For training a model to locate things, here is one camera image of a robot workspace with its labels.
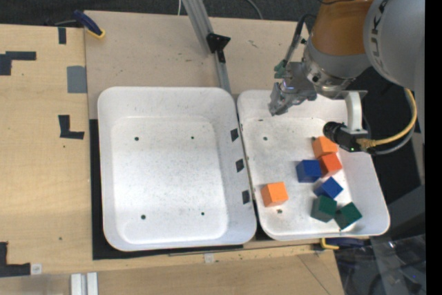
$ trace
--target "orange block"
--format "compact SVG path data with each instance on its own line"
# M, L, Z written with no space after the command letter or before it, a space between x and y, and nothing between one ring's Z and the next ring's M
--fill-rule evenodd
M261 196L266 207L281 205L289 199L284 182L267 184L261 189Z
M320 158L325 154L332 154L338 152L338 145L333 143L328 137L317 137L312 143L311 147L315 154L315 158Z
M323 174L321 176L322 178L334 175L343 167L336 153L323 155L318 160L319 160L320 171Z

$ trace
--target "wooden table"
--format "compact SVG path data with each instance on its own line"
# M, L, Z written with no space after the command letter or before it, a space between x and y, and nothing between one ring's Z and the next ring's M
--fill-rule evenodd
M164 86L182 84L180 79L173 79L169 83L164 81L162 76L165 75L169 79L172 77L170 71L165 73L163 68L160 68L162 65L170 66L171 51L176 52L177 58L173 60L175 64L181 65L174 67L173 70L177 73L182 72L183 66L189 66L195 61L194 69L202 68L206 73L204 80L198 82L196 86L217 85L213 62L210 62L210 59L195 60L197 55L201 54L201 48L193 37L195 35L186 17L178 19L171 15L109 12L88 12L88 14L94 16L94 20L106 30L105 39L108 44L112 40L117 40L113 35L113 28L116 26L121 29L124 24L131 23L133 26L130 31L139 32L140 29L144 29L145 32L137 38L132 38L131 43L125 43L114 49L106 47L105 50L105 57L109 58L109 53L114 51L113 58L116 58L120 53L115 52L115 48L132 48L128 57L131 60L135 58L135 62L138 56L143 55L143 46L148 46L150 43L145 39L152 33L161 33L161 29L168 28L173 23L174 27L169 31L169 35L170 38L177 38L178 43L171 42L168 49L155 47L157 57L154 68L159 74L150 75L152 80L150 85L156 85L157 82L163 83ZM181 37L174 35L177 23L185 29L184 32L180 30L184 35L182 41L186 44L185 47L180 45ZM237 95L246 88L271 89L269 85L274 81L273 67L284 57L296 23L212 19L212 24L215 31L218 30L221 35L232 37L231 43L225 50L228 64L231 63L228 69L232 93ZM51 276L100 272L100 279L107 278L109 284L116 282L120 285L124 283L116 279L118 275L123 274L123 269L125 272L127 269L132 269L134 272L132 274L137 274L136 272L140 272L141 269L149 268L151 269L149 274L155 275L158 273L155 273L153 268L168 267L166 273L184 272L185 274L201 272L198 267L208 266L207 258L198 252L179 256L93 260L88 123L89 119L94 117L94 103L93 99L88 99L88 95L91 92L98 93L106 85L115 83L108 79L112 70L115 70L117 76L120 74L121 77L125 77L125 81L122 82L131 78L131 73L124 74L122 69L112 68L112 62L110 66L100 68L96 65L99 63L98 60L89 60L94 55L100 56L100 53L103 53L100 52L100 46L105 42L99 42L85 34L81 28L66 29L66 44L59 43L59 31L53 27L0 25L0 38L2 39L0 54L7 51L35 51L37 54L35 61L12 60L11 75L0 76L0 242L9 242L8 264L41 264L43 274ZM142 46L134 46L134 43L141 43ZM169 58L169 63L163 60L164 56ZM88 66L90 64L89 94L69 93L67 67L84 67L86 64ZM131 70L132 73L135 71L142 74L137 68ZM263 73L266 75L265 79L260 77ZM98 79L95 83L90 81L92 77L100 75L103 79ZM133 81L134 85L140 83L143 84L144 81L142 79ZM85 132L84 138L60 137L59 115L69 115L70 129ZM302 281L302 284L306 284L306 279L309 279L312 284L317 285L318 280L315 278L319 274L331 276L327 278L332 279L331 285L327 288L328 293L343 294L333 253L323 251L315 255L312 244L317 242L318 240L296 242L252 240L244 245L243 250L215 253L214 264L210 264L213 268L210 269L219 267L227 279L235 274L237 265L238 267L244 265L245 272L248 272L246 269L255 272L259 267L267 268L267 265L271 267L274 263L281 265L281 269L284 267L305 269L306 273L303 275L302 272L290 271L290 277ZM309 267L305 265L302 257L308 259ZM231 268L225 267L224 264L231 265ZM316 271L312 271L314 267L323 268L317 274ZM8 279L4 280L3 284L19 281L24 280ZM322 294L322 292L310 292L310 294Z

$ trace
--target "green cube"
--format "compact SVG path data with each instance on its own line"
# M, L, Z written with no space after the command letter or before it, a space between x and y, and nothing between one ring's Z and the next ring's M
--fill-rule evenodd
M354 205L353 202L350 202L336 212L334 220L342 230L361 218L362 214L358 208L356 208L356 205Z
M313 202L310 216L323 222L329 222L336 214L337 204L334 199L319 196Z

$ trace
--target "white tray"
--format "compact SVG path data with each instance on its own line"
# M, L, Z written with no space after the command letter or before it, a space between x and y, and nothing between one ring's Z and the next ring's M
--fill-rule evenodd
M345 101L318 96L315 101L292 106L288 113L272 117L267 106L270 93L245 91L238 98L242 138L264 231L275 240L385 233L390 215L370 155L339 149L343 169L334 178L344 190L336 197L338 207L353 202L363 215L342 231L334 220L325 223L310 216L320 179L315 183L299 183L297 179L299 161L315 158L311 138L323 135L324 124L329 121L347 121ZM285 183L289 200L278 207L265 207L261 188L279 181Z
M236 107L226 91L108 88L98 99L98 123L104 233L112 246L239 245L253 237Z

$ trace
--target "blue block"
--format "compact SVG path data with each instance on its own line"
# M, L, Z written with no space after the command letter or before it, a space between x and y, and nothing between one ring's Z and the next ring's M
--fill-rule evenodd
M299 182L315 182L322 174L318 160L303 160L296 165Z
M314 190L317 196L326 196L334 199L344 188L340 186L334 178L330 177Z

